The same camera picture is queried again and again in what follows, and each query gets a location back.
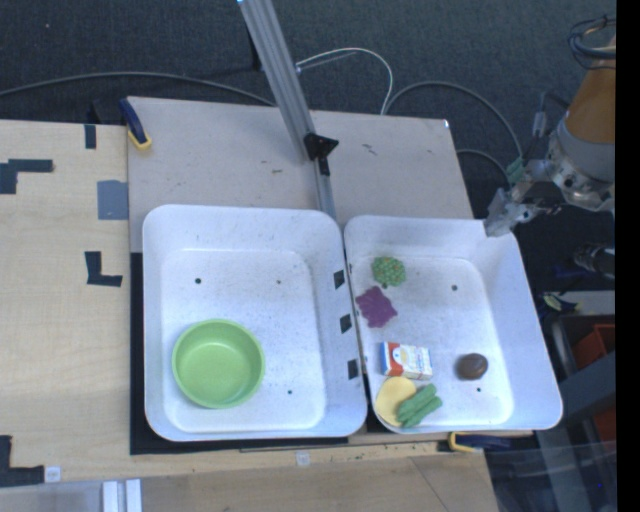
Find green bowl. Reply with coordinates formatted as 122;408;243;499
170;318;267;411

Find yellow round toy slice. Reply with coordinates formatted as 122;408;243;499
374;375;418;428

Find brown round toy biscuit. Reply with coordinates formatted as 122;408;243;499
454;352;490;382

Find white plastic tray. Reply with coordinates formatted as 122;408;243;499
343;214;565;436
141;203;369;443

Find purple toy grapes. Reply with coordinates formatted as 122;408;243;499
354;285;400;330

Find green toy beans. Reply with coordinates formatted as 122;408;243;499
396;382;444;430

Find black cylinder on white bracket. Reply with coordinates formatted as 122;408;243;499
572;241;617;280

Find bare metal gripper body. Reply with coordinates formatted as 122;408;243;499
510;145;616;213

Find white and red carton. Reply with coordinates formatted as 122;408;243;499
378;340;435;381

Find green toy grapes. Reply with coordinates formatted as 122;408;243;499
370;255;408;290

